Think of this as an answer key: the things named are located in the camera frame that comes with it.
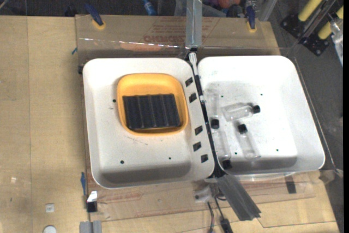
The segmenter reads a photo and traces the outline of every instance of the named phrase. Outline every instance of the blue clamp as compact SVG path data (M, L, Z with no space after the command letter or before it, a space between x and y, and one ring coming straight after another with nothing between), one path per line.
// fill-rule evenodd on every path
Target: blue clamp
M87 13L89 13L93 20L99 25L99 26L102 26L104 23L103 23L103 20L102 18L100 17L99 13L97 12L97 10L95 9L95 7L93 7L92 5L90 4L85 4L85 10Z
M247 6L246 16L249 20L249 25L251 29L256 29L256 13L253 10L252 6Z

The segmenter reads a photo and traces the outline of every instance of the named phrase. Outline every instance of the black cap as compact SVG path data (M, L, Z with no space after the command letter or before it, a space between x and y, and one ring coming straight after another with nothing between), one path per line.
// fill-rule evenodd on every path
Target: black cap
M252 107L253 113L260 113L261 112L261 107L258 105Z
M247 131L248 131L245 124L240 124L240 125L238 126L238 129L239 129L239 133L240 133L240 134L245 134L245 133L247 133Z
M214 118L213 120L211 120L211 127L213 129L218 129L219 128L219 119Z

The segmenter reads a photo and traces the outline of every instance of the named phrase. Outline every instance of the wooden table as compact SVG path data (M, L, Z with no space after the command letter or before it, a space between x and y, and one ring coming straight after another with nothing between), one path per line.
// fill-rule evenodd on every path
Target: wooden table
M138 18L140 25L158 20ZM260 26L264 37L255 42L277 47L270 24ZM78 232L89 220L80 182L86 157L75 48L74 18L0 16L0 233L42 232L47 225ZM224 208L233 231L338 232L318 173L310 177L314 197L259 204L260 219L239 222ZM209 223L203 210L105 221L103 233L207 232Z

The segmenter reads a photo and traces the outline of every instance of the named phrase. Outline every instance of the wooden surface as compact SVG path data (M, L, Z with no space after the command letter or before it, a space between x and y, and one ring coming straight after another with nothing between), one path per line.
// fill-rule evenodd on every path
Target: wooden surface
M264 38L276 44L270 24L262 25ZM72 18L0 17L0 233L42 232L49 224L57 232L78 232L79 223L88 220L80 182L86 163L74 48ZM235 233L338 232L316 177L315 197L260 204L260 219L237 222L230 208L224 213ZM55 210L46 212L46 204ZM209 220L207 210L126 219L103 222L103 233L206 232Z

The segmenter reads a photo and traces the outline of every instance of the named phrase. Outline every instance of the blue bottle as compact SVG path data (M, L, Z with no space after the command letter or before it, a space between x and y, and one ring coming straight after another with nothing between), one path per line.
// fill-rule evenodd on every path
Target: blue bottle
M146 9L149 16L157 16L158 13L155 10L154 6L149 0L143 0L144 8Z

